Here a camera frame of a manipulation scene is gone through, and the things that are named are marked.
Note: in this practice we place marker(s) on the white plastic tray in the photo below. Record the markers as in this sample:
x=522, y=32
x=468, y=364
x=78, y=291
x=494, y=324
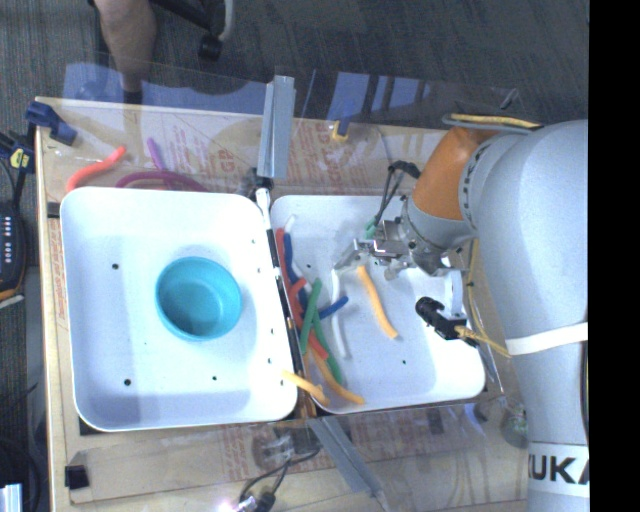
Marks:
x=125, y=325
x=415, y=360

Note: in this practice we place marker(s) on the thin black and white rod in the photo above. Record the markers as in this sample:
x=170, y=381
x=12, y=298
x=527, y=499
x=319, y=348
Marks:
x=276, y=260

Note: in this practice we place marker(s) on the brown cardboard board red print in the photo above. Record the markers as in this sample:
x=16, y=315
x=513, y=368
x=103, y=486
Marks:
x=210, y=145

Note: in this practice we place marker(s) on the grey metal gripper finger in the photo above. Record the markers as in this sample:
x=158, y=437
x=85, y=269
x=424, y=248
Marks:
x=393, y=269
x=352, y=254

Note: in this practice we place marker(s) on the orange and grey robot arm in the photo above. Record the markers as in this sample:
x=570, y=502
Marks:
x=535, y=240

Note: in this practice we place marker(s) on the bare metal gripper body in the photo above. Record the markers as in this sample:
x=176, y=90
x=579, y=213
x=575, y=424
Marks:
x=400, y=242

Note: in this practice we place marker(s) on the blue bowl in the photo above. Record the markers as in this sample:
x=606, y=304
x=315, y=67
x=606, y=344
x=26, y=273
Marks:
x=199, y=300

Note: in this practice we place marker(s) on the person's leg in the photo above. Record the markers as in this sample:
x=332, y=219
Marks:
x=127, y=40

